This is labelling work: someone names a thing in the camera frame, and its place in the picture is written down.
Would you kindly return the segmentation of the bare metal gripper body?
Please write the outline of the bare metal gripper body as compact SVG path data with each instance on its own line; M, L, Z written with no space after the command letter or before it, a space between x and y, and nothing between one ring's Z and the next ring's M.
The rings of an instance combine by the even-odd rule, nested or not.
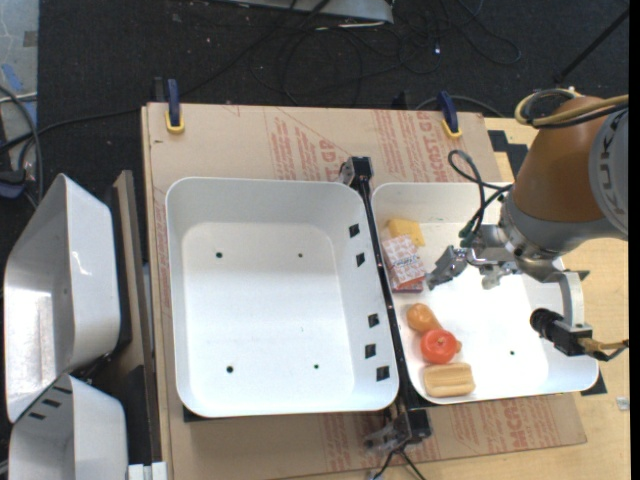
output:
M482 275L510 275L519 272L513 247L502 228L483 224L471 242L467 262L480 269Z

